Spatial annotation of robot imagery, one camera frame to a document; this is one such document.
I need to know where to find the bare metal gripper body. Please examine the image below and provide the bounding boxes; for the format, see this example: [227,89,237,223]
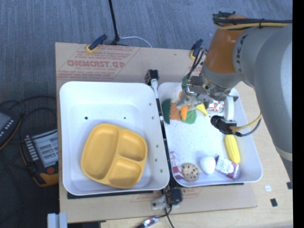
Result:
[182,76,239,102]

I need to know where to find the yellow cone-shaped toy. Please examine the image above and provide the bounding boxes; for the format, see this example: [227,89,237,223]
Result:
[196,103,210,117]

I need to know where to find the large orange carrot green top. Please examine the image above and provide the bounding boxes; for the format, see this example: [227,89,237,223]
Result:
[161,98,182,125]

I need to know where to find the small orange carrot green leaves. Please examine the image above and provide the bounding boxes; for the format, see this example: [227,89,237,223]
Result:
[180,105,198,125]

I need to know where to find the red and white can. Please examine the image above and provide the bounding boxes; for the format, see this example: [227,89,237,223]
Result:
[206,99,225,113]

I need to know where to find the thin black and white rod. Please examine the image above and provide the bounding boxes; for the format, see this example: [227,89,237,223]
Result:
[150,79,173,188]

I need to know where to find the white plastic tray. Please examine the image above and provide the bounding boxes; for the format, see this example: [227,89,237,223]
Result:
[59,81,171,197]
[157,81,264,188]

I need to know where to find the yellow corn cob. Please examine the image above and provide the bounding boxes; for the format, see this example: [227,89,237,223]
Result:
[224,134,241,164]

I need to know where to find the white egg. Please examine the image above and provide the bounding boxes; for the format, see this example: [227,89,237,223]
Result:
[199,156,217,175]

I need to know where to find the small red and white carton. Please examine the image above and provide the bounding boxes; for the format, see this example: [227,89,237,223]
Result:
[169,151,185,180]

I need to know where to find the chocolate chip biscuit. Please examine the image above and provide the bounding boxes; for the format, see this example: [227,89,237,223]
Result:
[180,162,200,182]

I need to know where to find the large red and white carton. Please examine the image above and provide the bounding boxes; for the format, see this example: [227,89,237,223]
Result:
[214,155,240,180]

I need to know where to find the brown cardboard board red print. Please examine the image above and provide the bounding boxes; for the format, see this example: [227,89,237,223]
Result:
[55,42,258,224]

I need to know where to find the yellow divided plate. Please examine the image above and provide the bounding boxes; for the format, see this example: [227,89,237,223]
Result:
[80,123,149,190]

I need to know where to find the black tripod stand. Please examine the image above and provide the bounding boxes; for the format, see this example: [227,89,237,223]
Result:
[103,0,122,46]

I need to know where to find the black cylinder on white bracket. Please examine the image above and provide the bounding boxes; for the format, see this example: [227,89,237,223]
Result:
[210,96,238,135]

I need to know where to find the black block with thin wires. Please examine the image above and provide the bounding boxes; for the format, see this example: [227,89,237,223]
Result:
[144,69,160,86]
[166,188,183,206]

